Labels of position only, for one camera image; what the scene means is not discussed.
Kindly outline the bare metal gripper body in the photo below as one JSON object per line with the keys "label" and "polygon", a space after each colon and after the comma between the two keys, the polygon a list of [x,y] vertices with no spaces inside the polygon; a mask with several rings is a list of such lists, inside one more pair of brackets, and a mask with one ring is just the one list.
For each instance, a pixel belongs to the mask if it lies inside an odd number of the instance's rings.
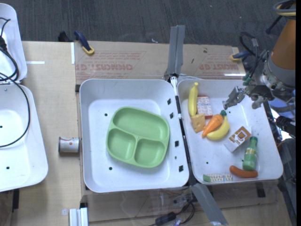
{"label": "bare metal gripper body", "polygon": [[295,86],[292,84],[292,77],[281,77],[284,71],[285,69],[272,71],[269,67],[264,67],[262,74],[248,76],[244,80],[245,93],[250,97],[258,96],[268,100],[277,98],[289,101],[294,97]]}

